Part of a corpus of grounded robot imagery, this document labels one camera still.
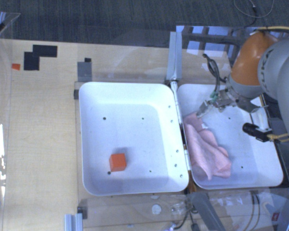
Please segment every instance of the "wooden table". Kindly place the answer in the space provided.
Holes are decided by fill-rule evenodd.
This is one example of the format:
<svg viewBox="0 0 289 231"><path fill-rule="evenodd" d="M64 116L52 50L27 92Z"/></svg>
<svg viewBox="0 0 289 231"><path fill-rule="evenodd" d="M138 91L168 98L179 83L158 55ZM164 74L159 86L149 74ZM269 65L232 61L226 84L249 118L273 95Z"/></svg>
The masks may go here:
<svg viewBox="0 0 289 231"><path fill-rule="evenodd" d="M39 71L24 71L24 52L32 51L33 44L58 46L57 58L40 57ZM83 62L85 57L92 59L93 80L162 83L168 49L13 41L13 63L21 64L21 70L12 72L5 231L62 231L64 215L77 211L81 182L73 93L77 62ZM214 82L202 67L204 63L201 54L183 52L183 82ZM221 64L221 76L229 73L225 64ZM203 225L199 216L195 218ZM232 225L231 218L225 215L222 221ZM166 224L156 221L85 230L161 230ZM188 220L181 230L190 230L190 224Z"/></svg>

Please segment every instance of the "gray carpet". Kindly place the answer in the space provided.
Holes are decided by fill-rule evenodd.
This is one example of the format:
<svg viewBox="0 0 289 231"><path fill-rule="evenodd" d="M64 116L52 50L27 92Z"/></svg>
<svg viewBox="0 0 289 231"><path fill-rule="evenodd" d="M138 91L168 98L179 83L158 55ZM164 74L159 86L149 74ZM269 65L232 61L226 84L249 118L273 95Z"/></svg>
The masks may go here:
<svg viewBox="0 0 289 231"><path fill-rule="evenodd" d="M253 0L258 14L272 0ZM238 6L253 14L247 0ZM0 0L0 11L18 12L14 38L82 43L168 47L176 25L244 26L253 19L233 0ZM275 0L273 11L256 26L289 26L289 0Z"/></svg>

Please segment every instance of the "pink cloth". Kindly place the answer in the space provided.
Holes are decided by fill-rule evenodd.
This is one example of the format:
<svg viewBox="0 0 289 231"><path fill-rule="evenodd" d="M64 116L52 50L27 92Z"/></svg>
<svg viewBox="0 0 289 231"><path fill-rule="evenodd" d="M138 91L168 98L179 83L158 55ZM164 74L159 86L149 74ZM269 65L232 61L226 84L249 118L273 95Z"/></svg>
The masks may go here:
<svg viewBox="0 0 289 231"><path fill-rule="evenodd" d="M217 145L213 133L202 127L201 118L191 114L184 119L188 152L193 170L212 176L230 177L231 161L227 151Z"/></svg>

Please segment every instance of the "foam block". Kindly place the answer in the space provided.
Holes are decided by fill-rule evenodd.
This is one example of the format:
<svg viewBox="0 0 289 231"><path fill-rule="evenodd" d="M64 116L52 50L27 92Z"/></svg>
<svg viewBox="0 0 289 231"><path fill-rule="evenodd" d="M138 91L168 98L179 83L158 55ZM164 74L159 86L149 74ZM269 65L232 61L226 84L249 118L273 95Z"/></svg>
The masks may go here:
<svg viewBox="0 0 289 231"><path fill-rule="evenodd" d="M12 69L20 70L20 64L12 64Z"/></svg>
<svg viewBox="0 0 289 231"><path fill-rule="evenodd" d="M125 154L124 153L112 154L109 158L109 163L111 172L125 170L126 168Z"/></svg>

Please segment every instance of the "cable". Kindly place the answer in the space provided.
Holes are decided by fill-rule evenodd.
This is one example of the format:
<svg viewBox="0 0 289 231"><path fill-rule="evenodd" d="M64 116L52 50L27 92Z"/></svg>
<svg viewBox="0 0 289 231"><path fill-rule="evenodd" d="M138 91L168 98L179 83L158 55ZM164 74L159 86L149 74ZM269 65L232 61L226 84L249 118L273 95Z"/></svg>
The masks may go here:
<svg viewBox="0 0 289 231"><path fill-rule="evenodd" d="M238 30L245 29L246 27L249 27L249 26L252 26L252 25L255 24L255 22L256 22L256 20L257 20L257 15L258 15L258 14L257 14L256 6L253 6L253 7L252 7L252 10L254 11L254 14L255 14L254 20L252 21L252 23L250 23L250 24L248 24L248 25L246 25L246 26L239 27L239 28L237 28L237 29L232 30L232 33L231 33L231 34L233 34L234 32L236 32L236 31L238 31Z"/></svg>
<svg viewBox="0 0 289 231"><path fill-rule="evenodd" d="M259 27L255 31L281 31L281 32L289 32L289 26L264 26Z"/></svg>
<svg viewBox="0 0 289 231"><path fill-rule="evenodd" d="M252 0L248 0L248 1L252 4L253 8L256 7L256 5L253 3ZM233 4L234 4L234 6L235 6L236 9L239 10L242 14L244 14L244 15L246 15L246 16L248 16L248 17L258 18L258 19L259 19L259 18L267 17L267 16L272 12L272 10L273 10L273 6L274 6L274 2L275 2L275 0L272 1L271 9L270 9L270 11L269 11L267 14L262 15L262 16L256 16L256 15L250 15L250 14L245 13L244 11L240 10L239 7L236 5L236 0L233 0Z"/></svg>
<svg viewBox="0 0 289 231"><path fill-rule="evenodd" d="M259 197L257 194L255 194L254 196L256 197L257 203L258 203L258 216L257 216L257 221L256 221L255 225L250 229L250 231L255 229L255 227L258 225L259 219L260 219L260 200L259 200Z"/></svg>
<svg viewBox="0 0 289 231"><path fill-rule="evenodd" d="M251 210L251 215L250 215L250 219L246 225L246 227L243 229L243 231L246 231L247 228L249 227L251 220L254 216L254 211L255 211L255 200L254 200L254 194L250 192L250 196L251 196L251 201L252 201L252 210Z"/></svg>
<svg viewBox="0 0 289 231"><path fill-rule="evenodd" d="M191 211L189 212L189 216L191 217L192 223L194 224L194 220L193 220L192 212L191 212Z"/></svg>
<svg viewBox="0 0 289 231"><path fill-rule="evenodd" d="M189 213L189 211L186 212L185 217L184 217L181 225L178 226L178 227L173 228L173 230L178 230L178 229L180 229L180 228L184 225L184 223L185 223L185 221L186 221L186 219L187 219L188 213Z"/></svg>
<svg viewBox="0 0 289 231"><path fill-rule="evenodd" d="M207 54L203 54L202 56L207 59L208 69L210 73L216 78L214 91L218 93L220 89L220 82L226 83L226 81L220 77L220 72L218 70L216 62L210 57L208 57Z"/></svg>
<svg viewBox="0 0 289 231"><path fill-rule="evenodd" d="M267 137L273 141L273 140L278 140L281 139L283 137L288 137L289 134L288 133L284 133L284 134L280 134L280 135L276 135L276 134L268 134Z"/></svg>
<svg viewBox="0 0 289 231"><path fill-rule="evenodd" d="M288 142L289 138L285 139L285 140L279 140L280 142L284 143L284 142Z"/></svg>

